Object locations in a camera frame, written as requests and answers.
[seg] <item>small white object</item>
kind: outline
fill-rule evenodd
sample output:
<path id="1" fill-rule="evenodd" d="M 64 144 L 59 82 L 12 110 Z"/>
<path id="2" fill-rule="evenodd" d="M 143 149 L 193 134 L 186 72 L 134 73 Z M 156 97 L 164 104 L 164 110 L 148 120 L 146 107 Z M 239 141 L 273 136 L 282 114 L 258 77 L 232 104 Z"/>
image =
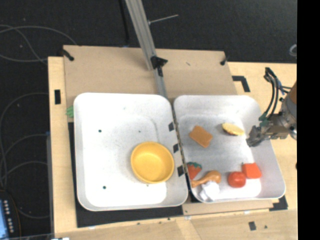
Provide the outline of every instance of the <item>small white object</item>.
<path id="1" fill-rule="evenodd" d="M 200 192 L 200 197 L 203 200 L 215 200 L 220 192 L 219 185 L 215 181 L 208 181 L 201 185 L 202 191 Z"/>

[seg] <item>orange cube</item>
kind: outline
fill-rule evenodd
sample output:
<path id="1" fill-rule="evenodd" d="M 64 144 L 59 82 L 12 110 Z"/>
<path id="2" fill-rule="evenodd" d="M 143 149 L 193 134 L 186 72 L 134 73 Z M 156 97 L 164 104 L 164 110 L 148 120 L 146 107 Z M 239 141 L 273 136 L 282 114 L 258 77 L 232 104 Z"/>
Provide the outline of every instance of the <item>orange cube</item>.
<path id="1" fill-rule="evenodd" d="M 248 179 L 259 179 L 262 176 L 262 173 L 258 165 L 254 163 L 244 163 L 242 165 L 242 172 Z"/>

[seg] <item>red tomato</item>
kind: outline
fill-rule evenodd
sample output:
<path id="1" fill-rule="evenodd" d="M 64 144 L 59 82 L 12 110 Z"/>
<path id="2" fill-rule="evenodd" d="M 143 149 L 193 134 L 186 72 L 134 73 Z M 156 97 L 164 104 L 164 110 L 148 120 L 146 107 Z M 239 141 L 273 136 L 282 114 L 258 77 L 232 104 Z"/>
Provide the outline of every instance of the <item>red tomato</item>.
<path id="1" fill-rule="evenodd" d="M 246 185 L 246 175 L 241 171 L 233 171 L 229 174 L 228 183 L 231 187 L 242 188 Z"/>

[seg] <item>black cable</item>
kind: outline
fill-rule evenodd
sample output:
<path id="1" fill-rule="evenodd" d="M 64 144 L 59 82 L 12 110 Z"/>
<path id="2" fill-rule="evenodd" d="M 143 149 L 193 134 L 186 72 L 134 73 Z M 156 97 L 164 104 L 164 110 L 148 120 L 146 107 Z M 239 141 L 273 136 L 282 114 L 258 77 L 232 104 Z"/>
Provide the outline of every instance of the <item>black cable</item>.
<path id="1" fill-rule="evenodd" d="M 279 81 L 277 78 L 274 79 L 275 80 L 275 89 L 276 89 L 276 92 L 275 92 L 275 101 L 274 101 L 274 105 L 273 105 L 273 109 L 269 115 L 269 118 L 275 113 L 275 110 L 276 110 L 276 107 L 277 107 L 277 104 L 278 104 L 278 98 L 279 98 Z"/>
<path id="2" fill-rule="evenodd" d="M 271 101 L 269 103 L 269 106 L 267 107 L 267 109 L 265 110 L 264 114 L 268 114 L 269 110 L 271 109 L 272 104 L 274 103 L 274 99 L 275 99 L 275 83 L 273 81 L 273 79 L 270 77 L 269 74 L 266 75 L 266 77 L 268 78 L 268 82 L 271 83 L 272 85 L 272 97 L 271 97 Z"/>
<path id="3" fill-rule="evenodd" d="M 1 153 L 1 161 L 0 161 L 0 164 L 2 165 L 3 164 L 3 167 L 4 167 L 4 173 L 5 175 L 7 174 L 8 170 L 7 170 L 7 161 L 6 161 L 6 156 L 5 156 L 5 149 L 4 149 L 4 145 L 3 145 L 3 142 L 2 142 L 2 134 L 1 134 L 1 128 L 2 128 L 2 122 L 3 122 L 3 119 L 4 119 L 4 116 L 7 112 L 7 110 L 15 103 L 17 102 L 18 100 L 20 99 L 23 99 L 25 97 L 28 97 L 28 96 L 34 96 L 34 95 L 48 95 L 48 93 L 46 92 L 33 92 L 33 93 L 28 93 L 28 94 L 25 94 L 25 95 L 22 95 L 22 96 L 19 96 L 18 98 L 15 98 L 13 101 L 11 101 L 3 110 L 1 116 L 0 116 L 0 153 Z M 7 178 L 5 178 L 5 182 L 3 182 L 3 179 L 1 177 L 2 175 L 0 174 L 0 184 L 1 184 L 1 187 L 5 190 L 6 187 L 7 187 Z"/>
<path id="4" fill-rule="evenodd" d="M 10 25 L 5 25 L 5 24 L 0 24 L 0 27 L 2 28 L 6 28 L 4 30 L 0 30 L 0 34 L 3 34 L 5 32 L 8 31 L 16 31 L 19 35 L 21 35 L 23 37 L 23 39 L 25 40 L 25 42 L 27 43 L 28 47 L 30 48 L 31 52 L 33 53 L 33 55 L 36 57 L 36 59 L 16 59 L 16 58 L 11 58 L 11 57 L 7 57 L 4 56 L 3 54 L 0 54 L 0 58 L 3 58 L 5 60 L 9 60 L 9 61 L 13 61 L 13 62 L 20 62 L 20 63 L 34 63 L 34 62 L 41 62 L 45 65 L 48 65 L 46 63 L 46 61 L 48 60 L 47 58 L 40 58 L 38 56 L 38 54 L 35 52 L 35 50 L 33 49 L 32 45 L 30 44 L 29 40 L 27 39 L 27 37 L 20 31 L 20 29 L 40 29 L 40 30 L 48 30 L 48 31 L 52 31 L 55 33 L 58 33 L 66 38 L 68 38 L 74 45 L 77 45 L 76 41 L 74 41 L 69 35 L 56 30 L 54 28 L 51 27 L 46 27 L 46 26 L 33 26 L 33 25 L 28 25 L 28 26 L 10 26 Z"/>
<path id="5" fill-rule="evenodd" d="M 25 136 L 19 140 L 17 140 L 15 143 L 13 143 L 6 151 L 5 153 L 3 154 L 4 156 L 4 159 L 1 159 L 0 160 L 0 176 L 2 175 L 2 165 L 3 165 L 3 162 L 4 160 L 7 161 L 7 156 L 8 156 L 8 153 L 11 151 L 11 149 L 16 146 L 17 144 L 19 144 L 20 142 L 26 140 L 26 139 L 29 139 L 29 138 L 33 138 L 33 137 L 48 137 L 47 134 L 32 134 L 32 135 L 28 135 L 28 136 Z"/>
<path id="6" fill-rule="evenodd" d="M 272 111 L 271 111 L 270 115 L 267 117 L 269 119 L 275 113 L 275 110 L 276 110 L 276 107 L 278 104 L 280 86 L 279 86 L 279 80 L 278 80 L 276 74 L 269 67 L 265 68 L 265 76 L 268 76 L 269 79 L 271 79 L 271 83 L 273 83 L 272 88 L 273 88 L 273 90 L 275 89 L 275 101 L 273 104 Z"/>
<path id="7" fill-rule="evenodd" d="M 293 56 L 293 57 L 295 57 L 295 58 L 297 58 L 297 44 L 295 43 L 294 45 L 292 45 L 291 47 L 290 47 L 290 49 L 289 49 L 289 54 L 291 55 L 291 56 Z"/>
<path id="8" fill-rule="evenodd" d="M 11 170 L 9 170 L 7 172 L 6 175 L 2 176 L 1 178 L 6 178 L 10 173 L 14 172 L 16 169 L 25 166 L 25 165 L 29 165 L 29 164 L 41 164 L 41 165 L 46 165 L 48 166 L 48 164 L 46 162 L 42 162 L 42 161 L 28 161 L 28 162 L 23 162 L 18 164 L 17 166 L 13 167 Z M 35 220 L 42 220 L 42 219 L 46 219 L 49 218 L 50 215 L 45 215 L 45 216 L 32 216 L 29 214 L 24 213 L 21 209 L 17 208 L 17 211 L 22 214 L 23 216 L 30 218 L 30 219 L 35 219 Z"/>

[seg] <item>black floor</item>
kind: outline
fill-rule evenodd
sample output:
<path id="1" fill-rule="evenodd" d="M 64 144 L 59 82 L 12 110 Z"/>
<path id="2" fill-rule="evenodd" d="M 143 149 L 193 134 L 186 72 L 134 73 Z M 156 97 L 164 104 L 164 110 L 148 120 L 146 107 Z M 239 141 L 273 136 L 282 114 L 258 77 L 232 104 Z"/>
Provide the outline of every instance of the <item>black floor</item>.
<path id="1" fill-rule="evenodd" d="M 142 1 L 150 21 L 178 15 L 151 24 L 156 48 L 219 50 L 237 62 L 296 63 L 289 48 L 297 42 L 298 0 Z M 7 172 L 36 161 L 7 173 L 6 190 L 21 211 L 24 236 L 51 231 L 47 168 L 38 163 L 47 160 L 48 71 L 46 61 L 17 62 L 37 58 L 20 33 L 5 30 L 41 26 L 78 45 L 138 47 L 126 8 L 124 14 L 127 28 L 119 0 L 0 0 L 0 137 L 4 151 L 10 149 Z M 73 44 L 49 29 L 18 30 L 40 58 L 56 56 L 63 45 Z M 4 165 L 1 173 L 4 179 Z"/>

